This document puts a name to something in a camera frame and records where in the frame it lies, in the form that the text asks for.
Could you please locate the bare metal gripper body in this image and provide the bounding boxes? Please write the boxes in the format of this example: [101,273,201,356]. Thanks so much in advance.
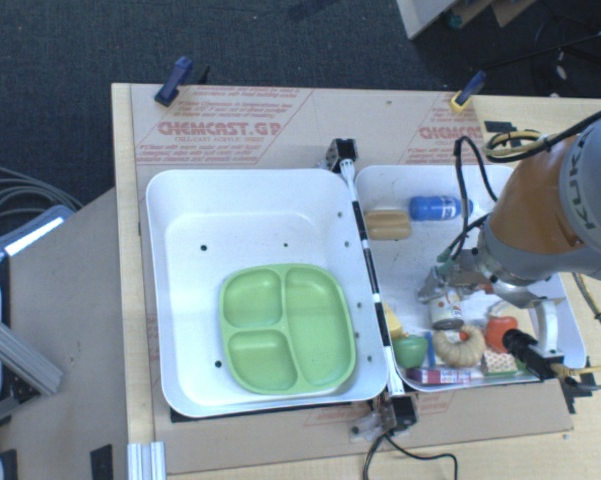
[431,250,547,310]

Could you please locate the white and red can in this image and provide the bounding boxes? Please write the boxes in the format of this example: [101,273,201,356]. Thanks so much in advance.
[428,289,466,331]

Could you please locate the white plastic tray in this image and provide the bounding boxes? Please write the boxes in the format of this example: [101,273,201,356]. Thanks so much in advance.
[353,164,588,394]
[144,167,393,418]

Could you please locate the yellow toy banana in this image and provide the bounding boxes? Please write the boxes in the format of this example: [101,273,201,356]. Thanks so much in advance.
[383,303,407,341]

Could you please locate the orange red toy pepper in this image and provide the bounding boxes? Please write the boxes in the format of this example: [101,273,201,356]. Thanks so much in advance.
[484,316,521,355]

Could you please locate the thin black and white rod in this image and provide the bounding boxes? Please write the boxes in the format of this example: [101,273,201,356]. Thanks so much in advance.
[340,159,405,396]

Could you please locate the beige croissant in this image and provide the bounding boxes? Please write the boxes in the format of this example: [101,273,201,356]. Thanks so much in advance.
[432,323,487,368]

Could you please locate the blue bottle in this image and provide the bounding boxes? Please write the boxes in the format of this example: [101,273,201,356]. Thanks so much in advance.
[408,195,474,223]

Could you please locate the tan bread bun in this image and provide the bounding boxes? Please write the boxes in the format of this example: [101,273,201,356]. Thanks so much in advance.
[363,208,413,242]

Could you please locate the pink and purple carton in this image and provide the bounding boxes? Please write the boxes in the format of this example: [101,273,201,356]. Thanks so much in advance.
[405,366,484,386]

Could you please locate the tan checked biscuit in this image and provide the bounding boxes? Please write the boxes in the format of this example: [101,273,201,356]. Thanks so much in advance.
[480,349,519,377]

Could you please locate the green divided plate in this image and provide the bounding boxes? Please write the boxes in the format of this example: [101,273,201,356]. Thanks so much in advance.
[218,262,358,396]

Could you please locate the brown cardboard board red print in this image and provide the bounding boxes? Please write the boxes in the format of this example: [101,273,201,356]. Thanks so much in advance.
[129,83,576,475]

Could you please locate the black cylinder on white bracket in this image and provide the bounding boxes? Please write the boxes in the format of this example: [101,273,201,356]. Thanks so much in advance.
[502,297,567,381]

